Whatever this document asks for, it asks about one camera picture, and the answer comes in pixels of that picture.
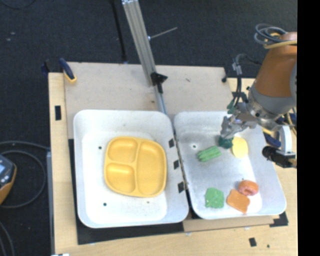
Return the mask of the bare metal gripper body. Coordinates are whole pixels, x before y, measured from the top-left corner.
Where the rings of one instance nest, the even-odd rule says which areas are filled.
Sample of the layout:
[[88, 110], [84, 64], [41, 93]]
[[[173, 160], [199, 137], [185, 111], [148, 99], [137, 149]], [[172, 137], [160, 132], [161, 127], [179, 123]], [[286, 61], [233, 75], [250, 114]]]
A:
[[278, 131], [281, 128], [276, 122], [280, 114], [267, 111], [255, 101], [239, 102], [232, 110], [231, 116], [228, 117], [229, 123], [243, 130], [255, 128], [256, 125], [269, 131]]

